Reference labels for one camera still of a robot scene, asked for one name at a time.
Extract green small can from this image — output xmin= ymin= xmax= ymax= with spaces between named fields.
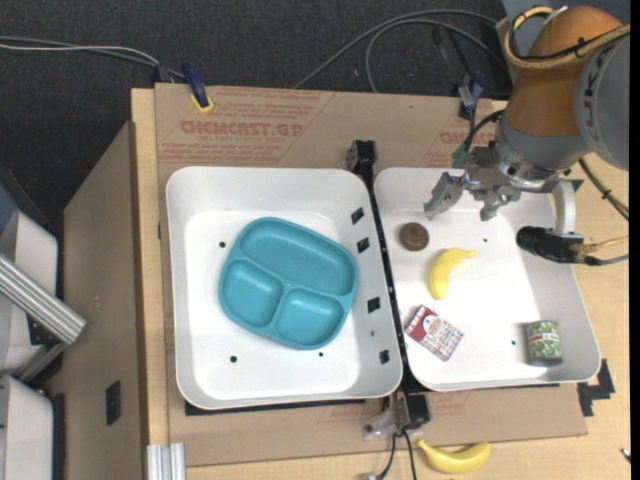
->
xmin=524 ymin=320 xmax=564 ymax=367

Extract yellow banana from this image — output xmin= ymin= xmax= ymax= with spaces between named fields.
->
xmin=416 ymin=438 xmax=492 ymax=475
xmin=428 ymin=247 xmax=478 ymax=301

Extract black block with thin wires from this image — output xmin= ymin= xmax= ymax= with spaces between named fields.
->
xmin=344 ymin=139 xmax=377 ymax=175
xmin=362 ymin=390 xmax=431 ymax=440

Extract red and white carton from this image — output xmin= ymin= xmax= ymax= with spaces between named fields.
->
xmin=403 ymin=304 xmax=464 ymax=362

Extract white plastic tray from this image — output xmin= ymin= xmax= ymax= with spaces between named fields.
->
xmin=165 ymin=165 xmax=404 ymax=410
xmin=373 ymin=166 xmax=602 ymax=392

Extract black cylinder on white bracket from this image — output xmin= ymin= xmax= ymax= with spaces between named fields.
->
xmin=515 ymin=178 xmax=585 ymax=264

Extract blue divided plate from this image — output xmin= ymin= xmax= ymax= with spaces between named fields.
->
xmin=217 ymin=216 xmax=360 ymax=351

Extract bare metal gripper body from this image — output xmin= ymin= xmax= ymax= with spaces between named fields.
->
xmin=462 ymin=143 xmax=550 ymax=204

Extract brown cardboard board red print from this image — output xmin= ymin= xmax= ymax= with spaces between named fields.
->
xmin=153 ymin=82 xmax=589 ymax=467

